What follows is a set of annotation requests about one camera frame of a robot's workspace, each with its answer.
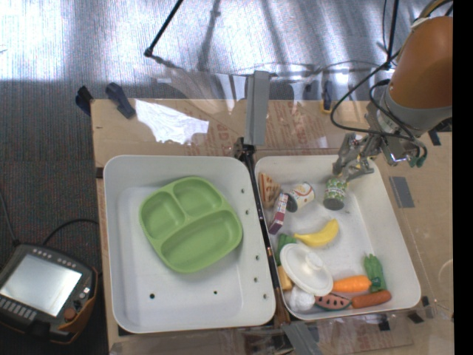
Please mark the toy watermelon slice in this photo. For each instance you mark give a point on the toy watermelon slice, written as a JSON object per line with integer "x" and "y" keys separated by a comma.
{"x": 332, "y": 302}

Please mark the purple carton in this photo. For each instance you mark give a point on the purple carton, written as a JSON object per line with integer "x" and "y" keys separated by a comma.
{"x": 279, "y": 214}

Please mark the yellow toy block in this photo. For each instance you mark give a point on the yellow toy block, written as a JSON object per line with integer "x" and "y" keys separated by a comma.
{"x": 284, "y": 279}

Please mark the white plastic tray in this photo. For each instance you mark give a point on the white plastic tray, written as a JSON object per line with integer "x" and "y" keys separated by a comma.
{"x": 360, "y": 228}
{"x": 207, "y": 298}

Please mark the orange carrot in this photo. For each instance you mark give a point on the orange carrot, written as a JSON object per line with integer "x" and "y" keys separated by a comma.
{"x": 351, "y": 284}

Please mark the green divided plate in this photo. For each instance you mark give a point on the green divided plate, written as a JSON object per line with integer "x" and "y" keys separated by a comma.
{"x": 192, "y": 224}

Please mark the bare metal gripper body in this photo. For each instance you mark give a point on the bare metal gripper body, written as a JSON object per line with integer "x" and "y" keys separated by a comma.
{"x": 386, "y": 131}

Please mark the toy pizza slice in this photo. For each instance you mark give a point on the toy pizza slice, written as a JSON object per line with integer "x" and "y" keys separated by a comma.
{"x": 268, "y": 189}

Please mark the brown sausage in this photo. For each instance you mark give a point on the brown sausage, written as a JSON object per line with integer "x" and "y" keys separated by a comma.
{"x": 371, "y": 299}

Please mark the yellow banana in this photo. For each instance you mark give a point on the yellow banana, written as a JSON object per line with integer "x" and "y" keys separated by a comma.
{"x": 319, "y": 236}

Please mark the green toy vegetable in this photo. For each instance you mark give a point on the green toy vegetable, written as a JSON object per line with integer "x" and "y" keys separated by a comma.
{"x": 284, "y": 242}

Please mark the green toy beans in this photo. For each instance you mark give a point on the green toy beans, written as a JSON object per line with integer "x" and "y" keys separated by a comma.
{"x": 375, "y": 270}

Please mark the green can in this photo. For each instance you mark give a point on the green can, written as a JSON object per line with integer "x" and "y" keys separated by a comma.
{"x": 335, "y": 194}

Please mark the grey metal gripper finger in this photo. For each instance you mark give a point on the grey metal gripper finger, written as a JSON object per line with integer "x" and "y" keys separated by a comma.
{"x": 343, "y": 154}
{"x": 360, "y": 170}

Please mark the white round lid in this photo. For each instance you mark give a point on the white round lid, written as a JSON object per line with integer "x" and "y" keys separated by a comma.
{"x": 306, "y": 270}

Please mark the white toy ball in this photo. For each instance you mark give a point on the white toy ball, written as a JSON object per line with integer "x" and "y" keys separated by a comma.
{"x": 300, "y": 300}

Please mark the white and yellow can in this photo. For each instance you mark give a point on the white and yellow can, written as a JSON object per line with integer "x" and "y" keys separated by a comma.
{"x": 302, "y": 195}

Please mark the brown cardboard board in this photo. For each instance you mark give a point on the brown cardboard board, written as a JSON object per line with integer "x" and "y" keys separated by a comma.
{"x": 122, "y": 131}

